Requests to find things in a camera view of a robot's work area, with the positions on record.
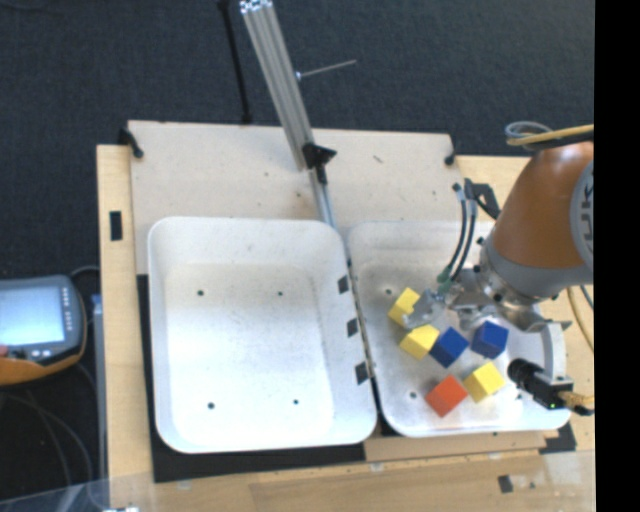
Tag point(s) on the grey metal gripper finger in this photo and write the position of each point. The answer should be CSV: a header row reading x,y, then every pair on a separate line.
x,y
417,316
436,304

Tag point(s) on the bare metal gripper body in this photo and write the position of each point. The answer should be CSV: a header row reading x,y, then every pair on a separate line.
x,y
475,295

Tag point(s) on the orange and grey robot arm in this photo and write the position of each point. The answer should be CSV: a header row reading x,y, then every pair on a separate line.
x,y
537,210

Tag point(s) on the yellow cube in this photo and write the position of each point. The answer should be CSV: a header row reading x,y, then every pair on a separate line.
x,y
399,306
484,382
419,342

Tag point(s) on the blue cube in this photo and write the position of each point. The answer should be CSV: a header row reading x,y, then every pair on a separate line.
x,y
490,340
449,347

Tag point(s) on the orange cube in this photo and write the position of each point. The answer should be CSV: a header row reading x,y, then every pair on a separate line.
x,y
446,396

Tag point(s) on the white plastic tray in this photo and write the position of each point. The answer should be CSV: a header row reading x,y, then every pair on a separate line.
x,y
400,400
250,340

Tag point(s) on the pale flat board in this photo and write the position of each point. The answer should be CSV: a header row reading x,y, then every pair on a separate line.
x,y
225,170

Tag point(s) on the black cylinder on white bracket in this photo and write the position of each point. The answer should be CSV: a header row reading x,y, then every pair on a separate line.
x,y
537,382

